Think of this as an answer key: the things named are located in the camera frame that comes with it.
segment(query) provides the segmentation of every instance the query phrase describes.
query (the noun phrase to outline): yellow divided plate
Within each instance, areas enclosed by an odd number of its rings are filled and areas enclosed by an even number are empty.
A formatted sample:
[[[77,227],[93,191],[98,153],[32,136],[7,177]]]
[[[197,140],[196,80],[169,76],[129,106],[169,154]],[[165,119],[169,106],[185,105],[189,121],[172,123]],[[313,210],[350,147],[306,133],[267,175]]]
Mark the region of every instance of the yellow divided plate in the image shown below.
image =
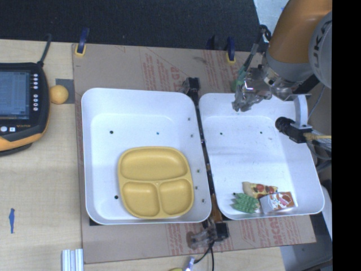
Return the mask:
[[[136,147],[118,161],[120,194],[125,208],[138,218],[185,214],[194,201],[186,157],[172,147]]]

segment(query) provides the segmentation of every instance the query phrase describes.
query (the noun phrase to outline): cardboard sheet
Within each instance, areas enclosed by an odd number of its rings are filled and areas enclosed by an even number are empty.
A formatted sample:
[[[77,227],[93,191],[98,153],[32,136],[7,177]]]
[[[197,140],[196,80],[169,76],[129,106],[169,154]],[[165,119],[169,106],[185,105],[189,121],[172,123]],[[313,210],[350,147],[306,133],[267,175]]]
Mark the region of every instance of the cardboard sheet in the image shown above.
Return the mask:
[[[178,91],[187,77],[200,79],[200,95],[230,93],[231,83],[248,53],[227,62],[218,50],[87,45],[83,57],[73,54],[81,225],[85,264],[204,253],[192,250],[187,237],[203,230],[196,224],[97,225],[87,215],[82,149],[81,97],[91,88]],[[251,66],[261,61],[257,55]],[[266,248],[316,241],[310,216],[227,221],[230,237],[214,252]]]

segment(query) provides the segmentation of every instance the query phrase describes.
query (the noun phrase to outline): blue clip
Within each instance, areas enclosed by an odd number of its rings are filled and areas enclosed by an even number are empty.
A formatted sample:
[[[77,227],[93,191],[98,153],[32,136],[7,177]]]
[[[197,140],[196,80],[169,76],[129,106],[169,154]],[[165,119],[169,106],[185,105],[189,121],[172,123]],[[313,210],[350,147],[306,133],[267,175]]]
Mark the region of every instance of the blue clip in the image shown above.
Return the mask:
[[[227,61],[231,64],[234,64],[236,62],[235,41],[231,36],[227,38]]]
[[[88,27],[83,27],[81,30],[80,41],[75,48],[75,54],[78,56],[84,56],[86,50],[86,40],[88,39],[90,29]]]

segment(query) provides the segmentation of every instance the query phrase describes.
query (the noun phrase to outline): table surface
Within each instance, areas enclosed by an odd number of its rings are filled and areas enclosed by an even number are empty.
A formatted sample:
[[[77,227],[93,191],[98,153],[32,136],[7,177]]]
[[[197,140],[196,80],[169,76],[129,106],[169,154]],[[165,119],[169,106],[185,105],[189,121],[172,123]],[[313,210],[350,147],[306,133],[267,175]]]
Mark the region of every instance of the table surface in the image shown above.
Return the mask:
[[[37,62],[45,44],[0,40],[0,62]],[[73,79],[72,43],[51,43],[44,72],[50,86],[56,78]],[[0,270],[61,270],[62,250],[82,248],[74,104],[52,104],[45,135],[27,150],[0,157],[0,174]],[[187,258],[85,264],[84,270],[168,271]],[[216,252],[214,262],[215,270],[285,270],[279,247]],[[211,269],[210,254],[194,266]]]

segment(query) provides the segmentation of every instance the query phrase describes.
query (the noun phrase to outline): pizza slice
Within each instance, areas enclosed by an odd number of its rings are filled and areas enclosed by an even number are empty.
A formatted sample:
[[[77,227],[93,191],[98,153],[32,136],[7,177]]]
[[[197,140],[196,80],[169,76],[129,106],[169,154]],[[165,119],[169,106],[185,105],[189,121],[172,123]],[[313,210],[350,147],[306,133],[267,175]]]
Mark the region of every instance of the pizza slice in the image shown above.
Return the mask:
[[[259,199],[265,195],[277,192],[278,187],[266,186],[261,183],[243,182],[243,192],[249,196]]]

